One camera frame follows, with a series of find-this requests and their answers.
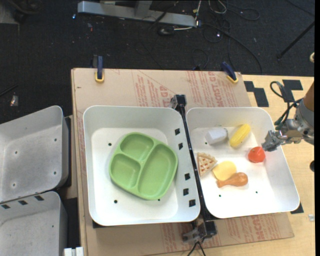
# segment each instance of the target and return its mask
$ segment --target wooden table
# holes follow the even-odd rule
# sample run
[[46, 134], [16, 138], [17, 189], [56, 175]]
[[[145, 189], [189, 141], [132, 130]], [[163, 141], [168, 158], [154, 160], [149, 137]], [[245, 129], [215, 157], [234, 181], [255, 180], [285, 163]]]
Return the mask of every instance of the wooden table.
[[[73, 99], [73, 118], [77, 120], [77, 99], [76, 90], [81, 88], [81, 83], [85, 84], [88, 82], [85, 73], [74, 72], [72, 70], [72, 99]], [[275, 95], [270, 90], [270, 83], [272, 81], [282, 82], [283, 80], [298, 80], [301, 82], [303, 90], [293, 90], [293, 96], [295, 99], [304, 97], [314, 77], [293, 77], [293, 76], [268, 76], [268, 75], [241, 75], [238, 74], [243, 81], [253, 82], [255, 88], [263, 88], [266, 94], [266, 98], [269, 107], [262, 107], [271, 116], [272, 120], [277, 120], [281, 114], [286, 110], [287, 104]], [[252, 107], [257, 107], [257, 101], [254, 92], [247, 93], [249, 101]], [[120, 106], [125, 106], [125, 102], [120, 102]], [[295, 109], [290, 112], [289, 118], [294, 115]], [[78, 140], [79, 127], [77, 122], [74, 122], [74, 136], [75, 136], [75, 151], [76, 151], [76, 173], [77, 173], [77, 191], [78, 191], [78, 208], [79, 208], [79, 226], [80, 226], [80, 242], [81, 246], [84, 247], [86, 256], [93, 256], [88, 253], [88, 245], [92, 243], [92, 237], [88, 237], [88, 216], [85, 211], [85, 200], [87, 200], [86, 193], [84, 193], [82, 174], [81, 174], [81, 159], [80, 159], [80, 143]], [[312, 216], [315, 215], [315, 175], [309, 168], [310, 163], [314, 160], [314, 146], [302, 141], [299, 144], [287, 144], [282, 146], [285, 157], [287, 159], [289, 168], [291, 170], [297, 191], [300, 196], [301, 205], [303, 208], [302, 213], [291, 214], [288, 212], [288, 218], [294, 233], [294, 237], [286, 239], [276, 239], [262, 242], [251, 242], [230, 246], [219, 246], [206, 248], [205, 254], [207, 256], [270, 256], [270, 255], [281, 255], [281, 256], [301, 256], [315, 255], [315, 221], [312, 220]], [[128, 247], [135, 249], [134, 245], [128, 243]], [[189, 251], [179, 251], [173, 253], [163, 253], [160, 256], [186, 256]], [[197, 250], [193, 255], [202, 255], [200, 250]]]

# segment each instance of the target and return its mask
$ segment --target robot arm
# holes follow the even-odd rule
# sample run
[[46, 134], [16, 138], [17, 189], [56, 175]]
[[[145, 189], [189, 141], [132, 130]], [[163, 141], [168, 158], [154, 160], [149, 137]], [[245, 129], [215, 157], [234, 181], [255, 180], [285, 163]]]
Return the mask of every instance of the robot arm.
[[290, 143], [300, 143], [301, 140], [314, 145], [314, 116], [315, 116], [315, 82], [303, 99], [294, 102], [291, 107], [296, 107], [293, 119], [287, 119], [278, 125], [276, 131], [269, 130], [262, 148], [265, 151], [274, 151], [278, 146]]

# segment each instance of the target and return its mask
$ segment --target green divided plate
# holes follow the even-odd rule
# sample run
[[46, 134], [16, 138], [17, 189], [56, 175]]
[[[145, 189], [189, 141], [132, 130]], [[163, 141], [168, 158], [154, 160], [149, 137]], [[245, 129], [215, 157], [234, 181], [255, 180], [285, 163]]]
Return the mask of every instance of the green divided plate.
[[139, 132], [125, 135], [109, 164], [111, 180], [122, 189], [146, 200], [168, 191], [177, 171], [178, 157], [165, 143]]

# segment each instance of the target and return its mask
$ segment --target yellow toy corn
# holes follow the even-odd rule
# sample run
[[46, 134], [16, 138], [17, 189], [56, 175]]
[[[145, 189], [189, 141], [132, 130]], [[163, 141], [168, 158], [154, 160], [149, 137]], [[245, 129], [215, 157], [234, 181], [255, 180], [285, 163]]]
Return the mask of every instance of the yellow toy corn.
[[241, 127], [235, 132], [235, 134], [230, 139], [230, 146], [235, 148], [239, 146], [245, 138], [248, 136], [248, 134], [251, 131], [251, 127], [249, 124], [245, 123], [241, 125]]

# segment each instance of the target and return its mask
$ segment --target cardboard sheet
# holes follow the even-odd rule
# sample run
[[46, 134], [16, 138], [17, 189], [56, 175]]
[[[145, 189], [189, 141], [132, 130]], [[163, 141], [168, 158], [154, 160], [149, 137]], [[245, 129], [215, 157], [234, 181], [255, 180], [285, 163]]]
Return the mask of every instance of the cardboard sheet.
[[[187, 108], [248, 107], [244, 82], [231, 83], [224, 72], [105, 69], [104, 83], [95, 82], [95, 70], [72, 70], [74, 105], [79, 139], [87, 254], [144, 256], [189, 251], [182, 234], [190, 223], [144, 224], [94, 228], [88, 208], [83, 113], [94, 105], [168, 107], [176, 94], [184, 94]], [[218, 234], [203, 248], [293, 237], [287, 213], [245, 216], [215, 221]]]

